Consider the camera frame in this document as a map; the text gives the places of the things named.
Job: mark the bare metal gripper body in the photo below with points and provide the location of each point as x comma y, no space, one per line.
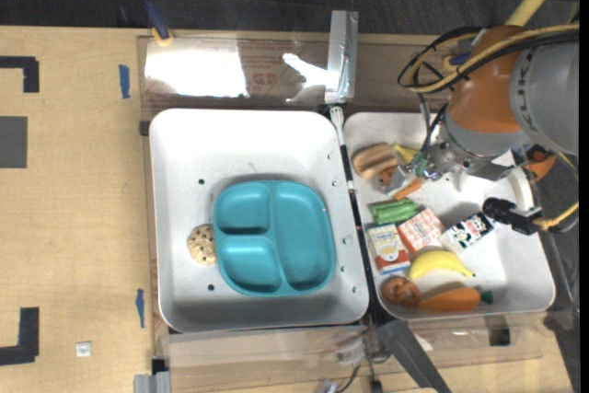
444,161

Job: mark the white plastic tray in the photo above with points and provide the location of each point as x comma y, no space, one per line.
506,271
257,142

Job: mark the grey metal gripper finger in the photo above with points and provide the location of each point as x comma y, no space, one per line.
395,181

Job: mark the orange stick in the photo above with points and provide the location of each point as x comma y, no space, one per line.
409,189

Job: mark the yellow banana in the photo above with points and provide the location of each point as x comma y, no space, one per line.
437,263

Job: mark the blue divided plate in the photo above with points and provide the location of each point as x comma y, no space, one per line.
294,239

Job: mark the orange and white soup carton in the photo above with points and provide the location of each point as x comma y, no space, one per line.
387,249

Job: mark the small white square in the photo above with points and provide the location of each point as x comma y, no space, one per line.
83,349

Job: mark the black and white cow carton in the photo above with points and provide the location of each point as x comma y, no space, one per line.
467,234

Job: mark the brown toy croissant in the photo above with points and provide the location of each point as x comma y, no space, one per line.
400,291

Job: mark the pink patterned carton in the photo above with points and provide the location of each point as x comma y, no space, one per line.
421,229

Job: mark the toy hot dog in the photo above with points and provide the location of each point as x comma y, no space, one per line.
373,158

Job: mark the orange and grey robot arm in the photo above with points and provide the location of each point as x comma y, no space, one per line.
488,106

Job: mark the orange carrot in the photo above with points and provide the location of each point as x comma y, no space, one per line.
453,300

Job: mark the chocolate chip biscuit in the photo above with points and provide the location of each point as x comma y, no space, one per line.
200,244

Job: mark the small yellow toy piece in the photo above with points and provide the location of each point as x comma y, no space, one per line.
405,152

